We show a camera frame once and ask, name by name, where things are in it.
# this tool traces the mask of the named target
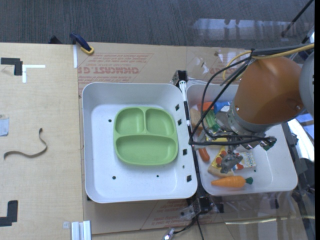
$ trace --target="yellow clamp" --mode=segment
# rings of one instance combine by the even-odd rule
[[[95,49],[91,45],[89,45],[89,47],[91,48],[91,50],[86,50],[81,46],[81,50],[88,55],[92,55],[95,52]]]

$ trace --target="white rectangular bin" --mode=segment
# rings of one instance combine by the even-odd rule
[[[114,148],[114,121],[123,108],[166,110],[174,119],[178,153],[164,165],[122,162]],[[97,203],[186,199],[197,190],[181,91],[172,84],[91,83],[82,92],[85,190]]]
[[[230,85],[223,95],[220,102],[230,102],[233,100],[237,85]],[[201,103],[205,84],[193,84],[186,92],[188,107],[196,108]],[[222,90],[218,84],[210,84],[207,88],[204,102],[211,102]],[[256,167],[254,169],[235,171],[235,175],[241,175],[245,179],[253,178],[253,183],[245,184],[242,188],[219,187],[211,185],[211,181],[217,180],[217,176],[208,173],[210,163],[218,154],[221,146],[206,146],[206,150],[210,155],[210,161],[204,162],[197,151],[198,164],[200,170],[200,178],[203,188],[213,196],[234,196],[241,194],[267,193],[267,192],[283,192],[291,191],[298,184],[297,172],[286,142],[286,138],[281,125],[276,125],[266,132],[267,136],[276,137],[275,145],[268,151],[261,146],[252,149]]]

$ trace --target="cable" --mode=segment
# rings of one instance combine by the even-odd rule
[[[192,218],[192,221],[190,222],[189,225],[185,226],[183,229],[179,230],[179,231],[174,231],[173,234],[178,234],[182,231],[188,230],[190,229],[197,221],[199,215],[196,215],[195,217]]]
[[[252,56],[253,59],[270,59],[270,58],[276,58],[276,57],[283,57],[283,56],[287,56],[287,55],[291,55],[291,54],[295,54],[295,53],[299,53],[305,50],[309,50],[315,47],[315,43],[310,43],[307,45],[304,45],[300,48],[296,48],[296,49],[291,49],[288,51],[284,51],[284,52],[280,52],[280,53],[276,53],[276,54],[272,54],[272,55],[260,55],[260,56]]]
[[[229,69],[229,68],[231,68],[231,67],[233,67],[233,66],[235,66],[235,65],[238,65],[238,64],[240,64],[240,63],[242,63],[242,62],[245,62],[245,61],[247,61],[247,60],[249,60],[249,58],[242,59],[242,60],[240,60],[240,61],[238,61],[238,62],[236,62],[236,63],[234,63],[234,64],[232,64],[232,65],[229,65],[229,66],[227,66],[227,67],[219,70],[219,71],[216,72],[213,76],[211,76],[210,79],[208,80],[208,82],[206,83],[205,87],[204,87],[204,91],[203,91],[202,98],[206,95],[206,91],[207,91],[207,88],[208,88],[210,82],[211,82],[218,74],[220,74],[221,72],[223,72],[223,71],[225,71],[225,70],[227,70],[227,69]],[[197,124],[195,125],[195,127],[194,127],[194,129],[193,129],[193,131],[192,131],[192,133],[191,133],[191,135],[190,135],[189,142],[192,142],[192,141],[193,141],[193,140],[192,140],[193,136],[195,135],[195,133],[196,133],[199,125],[201,124],[202,120],[206,117],[207,113],[210,111],[210,109],[212,108],[212,106],[213,106],[213,104],[211,104],[211,105],[208,107],[208,109],[204,112],[204,114],[201,116],[200,120],[199,120],[199,121],[197,122]]]
[[[198,218],[198,217],[196,218],[196,223],[197,223],[198,228],[199,228],[199,231],[200,231],[201,239],[202,239],[202,240],[205,240],[205,239],[204,239],[204,234],[202,233],[202,229],[201,229],[201,227],[200,227],[200,223],[199,223],[199,218]]]
[[[294,45],[294,46],[288,46],[288,47],[279,47],[279,48],[273,48],[273,49],[264,49],[264,50],[252,50],[252,51],[245,51],[243,53],[238,54],[237,56],[235,56],[234,58],[231,59],[231,61],[227,64],[227,66],[221,70],[219,70],[218,72],[216,72],[206,83],[205,88],[203,90],[203,94],[202,94],[202,99],[201,99],[201,106],[200,106],[200,120],[197,122],[197,124],[195,125],[190,138],[189,138],[189,144],[190,145],[202,145],[202,146],[208,146],[208,145],[238,145],[238,144],[245,144],[245,143],[250,143],[250,142],[254,142],[254,141],[269,141],[270,138],[269,137],[259,137],[259,136],[252,136],[252,135],[226,135],[224,138],[228,138],[228,139],[241,139],[241,138],[250,138],[247,140],[231,140],[231,141],[204,141],[204,142],[196,142],[193,141],[193,137],[195,135],[195,132],[197,131],[197,129],[199,128],[200,124],[202,124],[203,126],[203,130],[205,131],[205,133],[212,139],[217,139],[217,138],[222,138],[221,136],[217,137],[216,135],[213,135],[211,132],[209,132],[204,124],[204,119],[206,118],[206,115],[208,114],[208,112],[211,110],[211,108],[214,106],[214,104],[217,102],[217,100],[221,97],[221,95],[224,93],[224,91],[229,87],[229,85],[235,81],[239,76],[242,75],[242,73],[246,70],[247,66],[249,65],[250,61],[252,62],[252,60],[256,60],[256,59],[269,59],[269,58],[276,58],[276,57],[282,57],[282,56],[287,56],[290,54],[294,54],[294,53],[298,53],[301,51],[305,51],[305,50],[309,50],[315,47],[315,44],[308,44],[308,45]],[[236,60],[237,58],[245,55],[245,54],[250,54],[249,57],[242,59],[234,64],[231,64],[234,60]],[[210,106],[207,108],[207,110],[204,112],[203,111],[203,105],[204,105],[204,100],[205,100],[205,96],[206,96],[206,92],[207,89],[209,87],[209,84],[211,83],[211,81],[220,73],[226,73],[226,70],[234,67],[240,63],[243,63],[243,65],[241,65],[235,72],[233,72],[227,79],[224,79],[223,83],[221,84],[221,86],[223,84],[225,84],[227,82],[227,84],[224,86],[224,88],[220,91],[220,93],[216,96],[216,98],[212,101],[212,103],[210,104]]]
[[[240,76],[247,68],[248,65],[248,60],[245,61],[245,64],[242,65],[235,74],[233,74],[232,78],[230,79],[230,81],[225,85],[225,87],[220,91],[220,93],[217,95],[217,97],[214,99],[214,101],[211,103],[212,106],[214,106],[214,104],[217,102],[217,100],[220,98],[220,96],[225,92],[225,90],[228,88],[228,86],[238,77]],[[202,100],[201,100],[201,107],[200,107],[200,114],[203,114],[203,104],[204,104],[204,100],[205,100],[205,92],[203,92],[202,95]],[[205,124],[204,124],[204,119],[202,119],[202,126],[203,126],[203,130],[205,131],[205,133],[210,136],[211,138],[214,138],[214,136],[206,129]]]
[[[294,17],[294,19],[291,21],[291,23],[286,27],[284,31],[282,31],[281,36],[284,37],[285,34],[288,32],[288,30],[292,27],[294,23],[300,18],[300,16],[305,12],[305,10],[311,5],[311,3],[314,0],[309,0],[309,2],[306,3],[306,5],[302,8],[302,10]]]
[[[267,49],[254,49],[252,50],[251,56],[259,56],[259,55],[272,55],[287,52],[293,49],[305,47],[306,44],[300,43],[297,45],[277,47],[277,48],[267,48]]]
[[[238,54],[237,56],[233,57],[233,58],[228,62],[228,64],[226,65],[226,67],[230,66],[230,64],[231,64],[232,62],[234,62],[236,59],[238,59],[239,57],[241,57],[241,56],[243,56],[243,55],[246,55],[246,54],[249,54],[249,53],[251,53],[251,50],[244,51],[244,52]],[[224,71],[224,72],[222,73],[222,79],[223,79],[223,80],[226,79],[226,72],[227,72],[227,71]]]

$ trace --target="green plate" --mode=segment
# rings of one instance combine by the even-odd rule
[[[178,154],[178,135],[173,117],[164,109],[132,106],[120,110],[114,121],[113,144],[125,163],[165,165]]]

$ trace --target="orange toy carrot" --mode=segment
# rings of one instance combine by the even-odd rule
[[[210,106],[211,106],[211,102],[210,101],[204,102],[203,103],[203,107],[202,107],[202,111],[206,111]],[[199,111],[201,111],[201,103],[197,105],[197,108],[198,108]]]
[[[229,176],[211,181],[211,184],[219,187],[242,188],[246,183],[252,184],[252,177],[244,178],[240,175]]]

